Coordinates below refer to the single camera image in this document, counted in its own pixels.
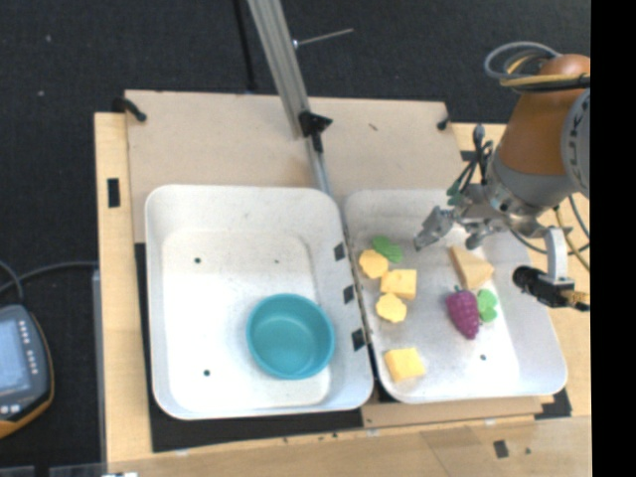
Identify yellow toy biscuit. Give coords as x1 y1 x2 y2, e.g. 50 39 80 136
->
358 248 390 280
375 292 408 325

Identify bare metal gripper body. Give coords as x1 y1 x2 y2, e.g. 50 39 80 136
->
452 184 547 240

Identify purple toy grapes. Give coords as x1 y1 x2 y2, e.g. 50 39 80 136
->
444 286 482 341

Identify teal bowl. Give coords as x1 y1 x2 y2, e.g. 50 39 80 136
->
244 292 337 382

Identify tan toy cheese wedge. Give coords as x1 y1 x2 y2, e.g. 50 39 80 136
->
448 243 496 291

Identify brown cardboard board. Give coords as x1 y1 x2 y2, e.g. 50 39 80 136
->
123 89 558 429

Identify yellow toy cheese block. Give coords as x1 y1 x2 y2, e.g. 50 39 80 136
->
383 346 427 385
380 267 418 301

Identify white plastic tray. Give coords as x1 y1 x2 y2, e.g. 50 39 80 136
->
143 184 376 421
341 189 569 405

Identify black cylinder on white bracket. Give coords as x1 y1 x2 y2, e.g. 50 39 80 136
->
512 226 591 313

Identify green toy leaf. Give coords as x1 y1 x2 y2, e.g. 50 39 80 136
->
476 288 500 324
371 235 404 264

